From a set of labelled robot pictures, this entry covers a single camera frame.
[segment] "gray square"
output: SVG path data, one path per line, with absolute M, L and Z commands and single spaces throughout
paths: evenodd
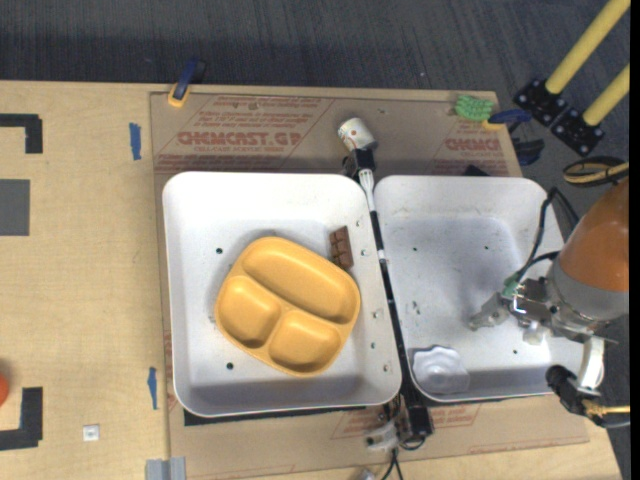
M 29 236 L 29 180 L 0 180 L 0 236 Z

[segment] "light wood surface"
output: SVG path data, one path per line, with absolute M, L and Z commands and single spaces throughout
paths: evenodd
M 44 154 L 25 155 L 20 131 L 0 128 L 0 178 L 31 180 L 30 235 L 0 237 L 0 368 L 11 379 L 0 430 L 16 419 L 21 388 L 44 389 L 44 438 L 37 448 L 0 452 L 2 479 L 144 478 L 147 459 L 170 455 L 149 135 L 149 94 L 168 89 L 0 82 L 0 113 L 39 114 L 45 135 Z M 419 98 L 420 91 L 366 94 L 402 99 Z M 139 161 L 132 157 L 129 123 L 141 126 Z M 151 367 L 157 370 L 157 410 L 147 385 Z M 98 441 L 83 441 L 89 424 L 100 425 Z M 606 432 L 588 431 L 587 444 L 403 462 L 403 473 L 425 479 L 619 478 Z M 358 474 L 342 469 L 286 478 Z

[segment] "black corner marker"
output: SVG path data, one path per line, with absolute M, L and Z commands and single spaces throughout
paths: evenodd
M 0 451 L 36 448 L 42 439 L 42 388 L 23 388 L 20 427 L 0 432 Z
M 38 114 L 0 114 L 0 126 L 24 128 L 24 152 L 42 153 L 42 119 Z

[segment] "green sponge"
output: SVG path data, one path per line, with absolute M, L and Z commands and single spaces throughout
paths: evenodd
M 455 110 L 456 114 L 470 119 L 471 121 L 486 121 L 491 117 L 491 109 L 493 102 L 489 100 L 481 100 L 473 96 L 458 96 Z

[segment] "yellow plate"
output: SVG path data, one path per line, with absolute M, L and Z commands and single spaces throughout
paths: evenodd
M 232 343 L 297 377 L 331 366 L 359 311 L 360 291 L 349 274 L 278 237 L 260 238 L 242 252 L 214 309 Z

